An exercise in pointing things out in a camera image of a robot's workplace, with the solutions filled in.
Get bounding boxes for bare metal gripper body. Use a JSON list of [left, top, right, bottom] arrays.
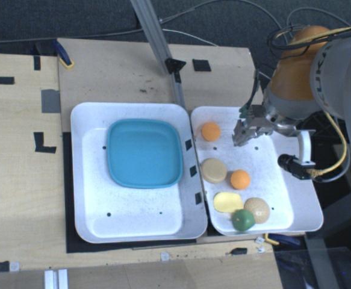
[[240, 104, 300, 138]]

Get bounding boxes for orange ball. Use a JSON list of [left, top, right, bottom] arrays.
[[229, 169, 252, 191], [200, 122, 222, 142]]

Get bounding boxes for white plastic tray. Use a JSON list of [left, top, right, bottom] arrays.
[[70, 101, 209, 244], [190, 105, 325, 237]]

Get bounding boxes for beige round biscuit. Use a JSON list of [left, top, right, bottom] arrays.
[[200, 157, 228, 184]]

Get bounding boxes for yellow oval toy food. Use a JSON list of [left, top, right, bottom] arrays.
[[213, 191, 245, 214]]

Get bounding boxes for speckled beige bread roll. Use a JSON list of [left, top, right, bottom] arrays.
[[243, 196, 271, 225]]

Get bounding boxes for green toy fruit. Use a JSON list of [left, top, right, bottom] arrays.
[[231, 208, 256, 232]]

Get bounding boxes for blue plate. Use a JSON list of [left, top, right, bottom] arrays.
[[106, 118, 184, 190]]

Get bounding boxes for pale wood board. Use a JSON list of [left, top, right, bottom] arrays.
[[56, 37, 285, 272]]

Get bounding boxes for black cylinder on white bracket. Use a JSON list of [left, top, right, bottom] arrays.
[[277, 129, 317, 181]]

